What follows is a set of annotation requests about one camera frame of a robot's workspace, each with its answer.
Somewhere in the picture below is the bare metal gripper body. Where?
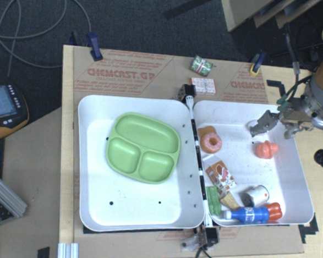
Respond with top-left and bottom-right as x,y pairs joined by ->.
277,84 -> 323,133

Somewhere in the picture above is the salmon pink toy fruit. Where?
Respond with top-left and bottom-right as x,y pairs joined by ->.
253,139 -> 280,160

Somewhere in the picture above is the white plastic tray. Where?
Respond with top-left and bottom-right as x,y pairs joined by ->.
69,92 -> 214,240
184,98 -> 322,234

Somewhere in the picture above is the pink doughnut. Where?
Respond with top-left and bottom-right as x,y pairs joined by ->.
199,131 -> 223,155

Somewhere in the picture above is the brown biscuit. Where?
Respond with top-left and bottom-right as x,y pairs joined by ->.
196,124 -> 217,142

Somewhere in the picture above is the orange and white carton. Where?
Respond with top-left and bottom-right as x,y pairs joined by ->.
203,159 -> 239,197

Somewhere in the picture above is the thin black and white rod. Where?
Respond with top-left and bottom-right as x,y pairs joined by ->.
177,95 -> 219,227

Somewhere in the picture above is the orange and white flat packet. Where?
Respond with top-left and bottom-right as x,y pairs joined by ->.
188,76 -> 218,97

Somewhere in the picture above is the white and grey can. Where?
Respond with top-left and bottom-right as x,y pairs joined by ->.
240,183 -> 271,209

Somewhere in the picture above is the orange toy pepper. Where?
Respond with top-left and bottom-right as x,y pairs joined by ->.
263,201 -> 284,224

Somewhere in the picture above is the tan bread slice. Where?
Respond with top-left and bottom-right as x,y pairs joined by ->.
218,190 -> 242,212

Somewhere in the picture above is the green and red can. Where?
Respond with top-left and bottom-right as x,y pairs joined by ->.
189,54 -> 215,77

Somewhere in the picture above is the blue bottle with white cap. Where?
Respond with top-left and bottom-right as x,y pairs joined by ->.
222,204 -> 271,226

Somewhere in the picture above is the green toy vegetable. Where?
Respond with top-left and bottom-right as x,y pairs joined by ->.
203,184 -> 224,217

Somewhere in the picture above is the green divided plate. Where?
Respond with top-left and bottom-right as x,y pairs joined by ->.
103,110 -> 183,186

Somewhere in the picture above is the brown cardboard board red print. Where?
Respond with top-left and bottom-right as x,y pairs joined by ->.
58,46 -> 319,258

